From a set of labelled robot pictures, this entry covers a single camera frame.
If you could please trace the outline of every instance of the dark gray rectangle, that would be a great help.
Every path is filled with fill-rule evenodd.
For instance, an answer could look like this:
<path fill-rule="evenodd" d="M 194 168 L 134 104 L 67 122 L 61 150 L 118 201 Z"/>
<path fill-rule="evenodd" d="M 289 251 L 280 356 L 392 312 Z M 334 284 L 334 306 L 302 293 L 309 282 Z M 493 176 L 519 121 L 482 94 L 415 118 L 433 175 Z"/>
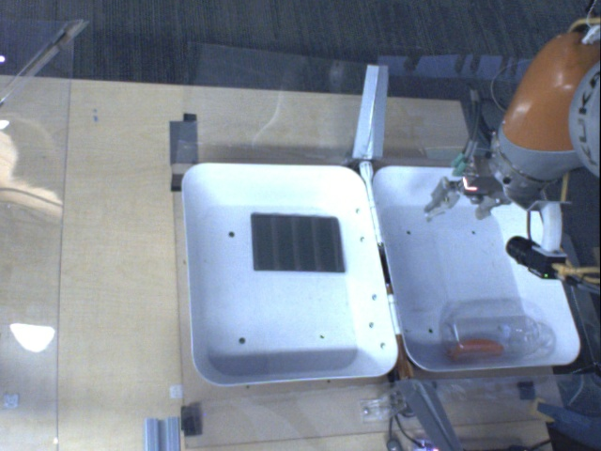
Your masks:
<path fill-rule="evenodd" d="M 344 272 L 335 217 L 251 215 L 256 271 Z"/>

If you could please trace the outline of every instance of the glass panel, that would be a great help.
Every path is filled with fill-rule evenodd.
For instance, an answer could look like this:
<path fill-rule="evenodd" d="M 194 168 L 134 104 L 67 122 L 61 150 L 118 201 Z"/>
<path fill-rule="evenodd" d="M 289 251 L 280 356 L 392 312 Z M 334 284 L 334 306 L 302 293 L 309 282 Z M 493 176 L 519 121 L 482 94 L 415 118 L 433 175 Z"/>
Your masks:
<path fill-rule="evenodd" d="M 62 28 L 0 21 L 0 94 Z M 0 107 L 2 448 L 55 449 L 70 47 Z"/>

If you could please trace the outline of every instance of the white plastic tray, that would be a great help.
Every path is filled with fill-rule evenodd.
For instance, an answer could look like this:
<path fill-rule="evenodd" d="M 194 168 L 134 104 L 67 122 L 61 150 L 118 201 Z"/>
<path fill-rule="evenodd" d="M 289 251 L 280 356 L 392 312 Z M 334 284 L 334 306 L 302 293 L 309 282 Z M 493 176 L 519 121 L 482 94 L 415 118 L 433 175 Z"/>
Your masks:
<path fill-rule="evenodd" d="M 394 295 L 409 357 L 431 371 L 565 365 L 576 359 L 579 338 L 562 285 L 516 264 L 505 243 L 524 235 L 526 212 L 501 206 L 482 221 L 467 198 L 431 222 L 424 206 L 450 169 L 385 167 L 376 173 L 378 207 Z M 453 362 L 442 348 L 439 324 L 450 303 L 517 300 L 555 335 L 551 351 L 481 362 Z"/>
<path fill-rule="evenodd" d="M 217 384 L 374 377 L 397 345 L 365 186 L 334 166 L 203 163 L 182 185 L 193 361 Z M 251 214 L 338 219 L 345 272 L 254 270 Z"/>

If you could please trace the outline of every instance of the wooden surface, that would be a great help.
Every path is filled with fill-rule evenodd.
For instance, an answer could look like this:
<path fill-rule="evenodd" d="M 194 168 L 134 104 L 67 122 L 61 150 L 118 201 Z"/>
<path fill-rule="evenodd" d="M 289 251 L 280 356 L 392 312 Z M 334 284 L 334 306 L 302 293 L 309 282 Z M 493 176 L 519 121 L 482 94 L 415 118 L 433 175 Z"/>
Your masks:
<path fill-rule="evenodd" d="M 177 294 L 181 222 L 174 219 L 170 192 L 168 122 L 196 113 L 204 135 L 225 146 L 241 138 L 262 146 L 288 145 L 300 137 L 319 143 L 325 134 L 337 146 L 354 131 L 357 102 L 342 96 L 72 82 L 58 335 L 61 451 L 143 449 L 144 419 L 178 415 L 183 401 L 170 397 L 171 387 L 198 379 L 188 336 L 180 345 L 180 322 L 185 330 L 188 315 Z M 392 100 L 388 118 L 391 145 L 405 156 L 455 151 L 465 138 L 456 102 Z M 429 142 L 438 143 L 424 143 L 427 134 Z M 203 386 L 199 396 L 214 402 L 240 397 L 240 389 Z M 196 391 L 187 392 L 193 397 Z M 292 427 L 297 417 L 304 419 L 294 416 L 292 410 Z M 511 421 L 457 431 L 470 437 L 466 445 L 473 447 L 545 437 L 538 422 Z M 220 449 L 385 449 L 385 433 L 370 430 Z"/>

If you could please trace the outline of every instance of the clear plastic bottle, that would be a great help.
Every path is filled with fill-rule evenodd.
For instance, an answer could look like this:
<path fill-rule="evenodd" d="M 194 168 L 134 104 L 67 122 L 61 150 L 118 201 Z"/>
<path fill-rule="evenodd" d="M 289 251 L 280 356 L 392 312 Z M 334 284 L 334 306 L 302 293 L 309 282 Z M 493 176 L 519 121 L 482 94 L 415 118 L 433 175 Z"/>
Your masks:
<path fill-rule="evenodd" d="M 546 324 L 526 315 L 518 303 L 482 300 L 455 303 L 440 323 L 445 352 L 453 361 L 515 359 L 552 350 Z"/>

